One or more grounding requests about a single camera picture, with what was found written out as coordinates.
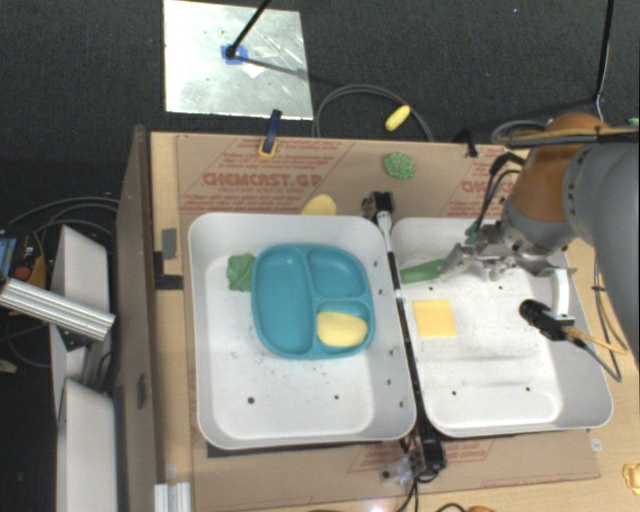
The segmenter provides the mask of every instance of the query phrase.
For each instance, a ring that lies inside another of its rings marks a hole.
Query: yellow food item
[[[392,132],[397,130],[400,125],[407,120],[409,114],[411,114],[411,108],[409,105],[402,105],[400,108],[396,109],[393,114],[387,118],[386,123],[384,123],[387,131]]]
[[[318,338],[332,347],[355,347],[367,337],[369,325],[362,318],[338,311],[318,313]]]
[[[457,336],[451,304],[447,299],[419,300],[413,312],[421,338],[453,338]]]
[[[302,215],[335,215],[338,211],[335,201],[327,194],[320,194],[309,201]]]
[[[636,496],[640,496],[640,464],[625,464],[622,468],[622,474],[627,482],[627,487]]]

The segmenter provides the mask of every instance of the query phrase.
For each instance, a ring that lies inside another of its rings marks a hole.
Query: black carpet
[[[375,84],[407,99],[438,141],[464,127],[478,142],[503,121],[595,113],[604,0],[274,0],[272,7],[301,12],[315,107],[338,86]],[[638,115],[638,19],[637,1],[616,2],[602,103],[612,124]],[[57,199],[117,197],[135,124],[262,133],[263,120],[166,113],[163,50],[160,0],[0,3],[0,226]],[[422,138],[411,122],[386,133],[389,108],[383,99],[345,98],[326,109],[323,134]],[[281,128],[309,132],[307,122]],[[37,336],[20,343],[34,358],[46,356]],[[15,361],[1,345],[0,357]],[[49,381],[24,365],[0,375],[2,510],[53,510]]]

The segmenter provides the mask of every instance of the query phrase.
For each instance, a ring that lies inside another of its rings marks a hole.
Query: gray robot arm
[[[562,184],[576,233],[595,249],[609,299],[638,361],[638,144],[584,146]]]
[[[532,273],[575,237],[594,247],[616,316],[639,360],[638,144],[583,146],[562,179],[566,222],[533,219],[507,201],[497,228],[516,262]]]

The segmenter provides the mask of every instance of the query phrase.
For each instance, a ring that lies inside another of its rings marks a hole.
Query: blue divided plate
[[[343,357],[363,350],[373,337],[369,280],[360,262],[327,245],[283,244],[260,253],[251,277],[251,306],[260,341],[295,359]],[[369,330],[354,347],[333,347],[317,336],[321,311],[348,313]]]

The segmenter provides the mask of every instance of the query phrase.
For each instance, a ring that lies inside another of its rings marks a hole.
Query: blue tape
[[[248,59],[249,58],[249,50],[247,50],[246,47],[240,45],[240,46],[238,46],[238,49],[236,50],[236,57],[234,57],[233,59],[230,59],[230,58],[227,57],[227,48],[229,48],[229,46],[231,46],[231,45],[230,44],[223,44],[222,46],[220,46],[220,53],[222,55],[222,59],[229,66],[241,66],[242,65],[242,60],[240,60],[240,59]]]

